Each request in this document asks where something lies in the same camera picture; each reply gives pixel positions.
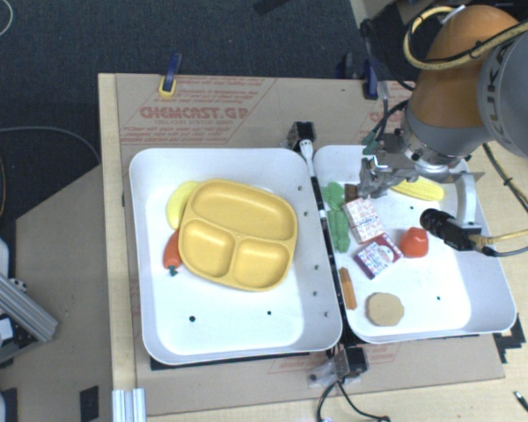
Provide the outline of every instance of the wooden edge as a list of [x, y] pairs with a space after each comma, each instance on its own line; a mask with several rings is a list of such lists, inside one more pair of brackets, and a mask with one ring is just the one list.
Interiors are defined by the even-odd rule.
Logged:
[[135, 345], [128, 276], [123, 183], [114, 74], [99, 74], [99, 118], [106, 216], [109, 324], [114, 389], [136, 387]]

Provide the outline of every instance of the white cable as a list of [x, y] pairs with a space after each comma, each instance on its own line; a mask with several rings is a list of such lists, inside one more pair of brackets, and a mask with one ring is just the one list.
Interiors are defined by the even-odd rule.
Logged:
[[8, 7], [8, 11], [10, 11], [10, 20], [8, 20], [8, 23], [6, 24], [6, 26], [0, 31], [0, 36], [2, 36], [4, 33], [6, 33], [10, 29], [11, 23], [13, 22], [13, 19], [14, 19], [14, 10], [11, 7], [11, 4], [10, 2], [8, 2], [8, 0], [0, 0], [0, 1], [4, 2], [4, 4]]

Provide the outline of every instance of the yellow banana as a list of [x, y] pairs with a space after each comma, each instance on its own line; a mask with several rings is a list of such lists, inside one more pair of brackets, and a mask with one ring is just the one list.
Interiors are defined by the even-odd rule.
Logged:
[[168, 199], [168, 203], [166, 203], [166, 220], [173, 229], [177, 229], [180, 226], [187, 200], [198, 185], [198, 181], [185, 181], [176, 188], [170, 199]]

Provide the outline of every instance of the beige round disc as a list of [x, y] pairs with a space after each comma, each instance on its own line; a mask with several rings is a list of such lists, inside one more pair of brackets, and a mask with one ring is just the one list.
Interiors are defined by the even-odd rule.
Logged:
[[375, 325], [393, 327], [399, 323], [405, 314], [405, 308], [397, 295], [375, 293], [366, 302], [366, 316]]

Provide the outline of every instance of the yellow plate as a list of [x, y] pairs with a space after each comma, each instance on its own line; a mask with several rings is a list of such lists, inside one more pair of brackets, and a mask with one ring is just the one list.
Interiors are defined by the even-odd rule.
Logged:
[[283, 198], [223, 179], [204, 181], [186, 204], [179, 250], [203, 278], [250, 291], [279, 285], [291, 267], [297, 217]]

